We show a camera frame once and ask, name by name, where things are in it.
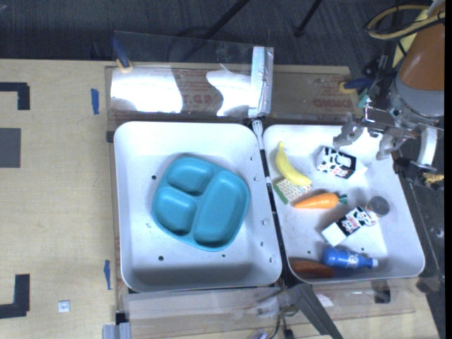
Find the toy banana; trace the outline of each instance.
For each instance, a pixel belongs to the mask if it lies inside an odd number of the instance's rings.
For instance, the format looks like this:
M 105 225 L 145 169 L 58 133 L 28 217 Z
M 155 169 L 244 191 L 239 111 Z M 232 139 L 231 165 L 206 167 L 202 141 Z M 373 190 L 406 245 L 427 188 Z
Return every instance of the toy banana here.
M 297 184 L 298 186 L 307 186 L 311 184 L 311 180 L 301 172 L 298 172 L 287 159 L 284 152 L 283 142 L 278 144 L 278 153 L 276 154 L 276 167 L 286 180 Z

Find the toy carrot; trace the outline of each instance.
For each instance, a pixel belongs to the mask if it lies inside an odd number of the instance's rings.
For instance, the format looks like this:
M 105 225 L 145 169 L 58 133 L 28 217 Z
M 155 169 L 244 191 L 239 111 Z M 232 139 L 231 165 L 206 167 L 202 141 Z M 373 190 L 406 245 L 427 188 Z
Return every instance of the toy carrot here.
M 339 202 L 347 203 L 347 195 L 338 196 L 330 192 L 307 198 L 294 204 L 295 208 L 333 208 Z

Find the dark floor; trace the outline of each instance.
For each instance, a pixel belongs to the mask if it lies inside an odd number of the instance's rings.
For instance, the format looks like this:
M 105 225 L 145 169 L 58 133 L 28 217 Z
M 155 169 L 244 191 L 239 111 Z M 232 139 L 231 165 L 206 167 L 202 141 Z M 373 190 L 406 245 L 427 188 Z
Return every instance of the dark floor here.
M 236 1 L 0 0 L 0 58 L 90 59 L 93 42 L 109 57 L 114 30 L 174 36 L 212 26 Z M 362 27 L 396 0 L 324 0 L 305 34 L 294 37 L 293 28 L 314 1 L 251 0 L 213 39 L 274 47 L 276 64 L 349 66 L 359 78 L 385 49 Z M 444 171 L 444 148 L 436 161 Z M 424 218 L 422 241 L 430 263 L 424 286 L 445 338 L 444 193 L 415 189 L 409 199 L 413 216 Z

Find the blue bottle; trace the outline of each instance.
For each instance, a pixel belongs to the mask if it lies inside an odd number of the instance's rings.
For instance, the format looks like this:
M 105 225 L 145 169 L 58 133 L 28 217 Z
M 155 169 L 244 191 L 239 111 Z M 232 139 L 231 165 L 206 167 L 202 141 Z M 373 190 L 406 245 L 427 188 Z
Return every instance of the blue bottle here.
M 375 268 L 378 266 L 378 260 L 375 258 L 366 258 L 357 252 L 350 250 L 334 249 L 327 246 L 322 253 L 322 261 L 327 266 L 337 266 L 340 268 Z

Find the brown object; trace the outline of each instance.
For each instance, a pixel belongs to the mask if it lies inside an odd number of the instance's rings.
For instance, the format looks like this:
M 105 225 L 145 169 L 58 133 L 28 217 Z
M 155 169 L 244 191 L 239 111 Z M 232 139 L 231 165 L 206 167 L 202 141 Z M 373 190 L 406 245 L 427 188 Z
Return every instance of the brown object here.
M 431 16 L 445 10 L 446 2 L 443 2 Z M 444 90 L 445 51 L 445 25 L 419 31 L 400 67 L 401 81 L 418 90 Z
M 311 260 L 296 260 L 290 263 L 292 270 L 303 278 L 332 278 L 334 271 L 327 265 Z

